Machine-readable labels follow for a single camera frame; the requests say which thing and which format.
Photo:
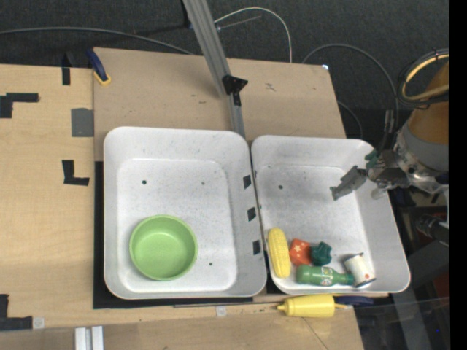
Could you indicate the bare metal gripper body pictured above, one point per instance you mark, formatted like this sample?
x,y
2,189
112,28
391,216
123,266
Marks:
x,y
392,176

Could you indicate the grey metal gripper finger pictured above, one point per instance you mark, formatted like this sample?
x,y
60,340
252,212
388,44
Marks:
x,y
351,181

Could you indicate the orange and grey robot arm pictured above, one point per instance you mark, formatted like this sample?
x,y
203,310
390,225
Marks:
x,y
430,122

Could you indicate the white plastic tray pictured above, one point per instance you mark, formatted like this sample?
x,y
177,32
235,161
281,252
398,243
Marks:
x,y
175,195
310,210

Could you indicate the dark green broccoli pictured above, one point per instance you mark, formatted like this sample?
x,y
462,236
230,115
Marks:
x,y
321,253

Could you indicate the orange cube with star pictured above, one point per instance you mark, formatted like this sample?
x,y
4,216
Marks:
x,y
299,252

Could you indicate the white can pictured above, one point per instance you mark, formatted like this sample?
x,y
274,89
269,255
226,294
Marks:
x,y
359,270

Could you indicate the thin black rod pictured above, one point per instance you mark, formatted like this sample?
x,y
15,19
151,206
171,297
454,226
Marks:
x,y
258,210

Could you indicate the green bottle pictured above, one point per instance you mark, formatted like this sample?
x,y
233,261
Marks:
x,y
317,275

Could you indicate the yellow corn cob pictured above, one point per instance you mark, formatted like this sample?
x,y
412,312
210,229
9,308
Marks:
x,y
279,252

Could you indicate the yellow mustard bottle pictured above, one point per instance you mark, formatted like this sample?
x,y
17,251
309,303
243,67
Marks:
x,y
310,305

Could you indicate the green bowl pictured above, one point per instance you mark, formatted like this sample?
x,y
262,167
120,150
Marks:
x,y
163,248

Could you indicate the brown cardboard board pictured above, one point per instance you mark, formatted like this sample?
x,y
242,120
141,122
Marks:
x,y
164,93

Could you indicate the black cylinder on white bracket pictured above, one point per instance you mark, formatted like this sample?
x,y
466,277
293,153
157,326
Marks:
x,y
431,228

